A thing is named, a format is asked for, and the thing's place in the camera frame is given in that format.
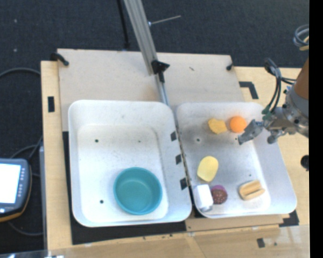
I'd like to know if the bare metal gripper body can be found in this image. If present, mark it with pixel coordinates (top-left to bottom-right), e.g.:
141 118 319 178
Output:
262 104 310 139

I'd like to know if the orange ball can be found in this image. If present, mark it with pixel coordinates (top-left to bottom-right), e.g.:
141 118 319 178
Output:
228 115 248 134

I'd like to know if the yellow crisp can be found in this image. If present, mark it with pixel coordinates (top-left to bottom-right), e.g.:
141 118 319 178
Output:
207 118 228 135

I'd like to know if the white plastic tray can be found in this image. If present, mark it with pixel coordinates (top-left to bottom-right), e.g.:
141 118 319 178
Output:
174 101 298 219
67 99 193 228

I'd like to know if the yellow oval slice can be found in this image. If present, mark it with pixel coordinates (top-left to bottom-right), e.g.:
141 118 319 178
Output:
196 155 220 183

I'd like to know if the beige bread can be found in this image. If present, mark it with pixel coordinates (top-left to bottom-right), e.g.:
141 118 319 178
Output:
237 179 266 201

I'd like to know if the purple and brown doughnut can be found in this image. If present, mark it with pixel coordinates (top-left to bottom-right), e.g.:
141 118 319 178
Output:
210 184 229 205

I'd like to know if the thin black and white rod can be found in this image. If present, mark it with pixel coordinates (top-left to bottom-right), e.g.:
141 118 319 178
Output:
157 74 195 198

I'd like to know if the white carton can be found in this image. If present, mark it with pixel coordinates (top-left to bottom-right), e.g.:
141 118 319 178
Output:
192 184 214 213

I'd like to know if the teal bowl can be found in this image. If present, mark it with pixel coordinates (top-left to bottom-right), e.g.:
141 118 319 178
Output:
113 167 164 216

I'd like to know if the pale wood board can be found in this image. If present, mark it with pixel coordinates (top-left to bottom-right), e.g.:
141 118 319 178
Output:
56 48 292 232

